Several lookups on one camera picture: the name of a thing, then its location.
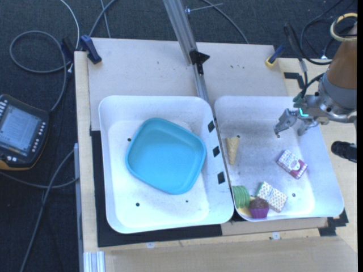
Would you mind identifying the white carton with yellow dots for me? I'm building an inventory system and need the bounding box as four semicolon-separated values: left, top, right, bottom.
255;181;288;214

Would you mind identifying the black cylinder on white bracket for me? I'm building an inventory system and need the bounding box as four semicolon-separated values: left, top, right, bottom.
331;141;358;163

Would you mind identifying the blue plate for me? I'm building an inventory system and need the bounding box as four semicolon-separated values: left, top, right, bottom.
125;117;208;196

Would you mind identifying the tan waffle cone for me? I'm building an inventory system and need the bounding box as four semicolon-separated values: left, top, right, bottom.
225;136;240;165

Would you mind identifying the white plastic tray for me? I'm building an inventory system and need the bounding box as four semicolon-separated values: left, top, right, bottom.
98;95;235;235
213;95;345;223

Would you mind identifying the green ribbed toy food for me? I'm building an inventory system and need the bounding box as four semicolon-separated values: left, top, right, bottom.
231;185;251;209

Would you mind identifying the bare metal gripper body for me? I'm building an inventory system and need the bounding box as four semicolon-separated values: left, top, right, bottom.
296;93;357;125

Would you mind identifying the red and white carton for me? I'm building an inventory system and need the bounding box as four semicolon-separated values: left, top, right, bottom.
276;149;309;180

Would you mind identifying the thin black and white rod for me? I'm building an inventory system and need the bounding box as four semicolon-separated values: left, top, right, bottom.
212;114;235;209

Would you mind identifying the brown cupcake in purple cup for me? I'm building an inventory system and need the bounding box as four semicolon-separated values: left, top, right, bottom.
248;197;270;219

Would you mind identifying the yellow toy food piece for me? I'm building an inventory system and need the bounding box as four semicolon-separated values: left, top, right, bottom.
236;196;254;218

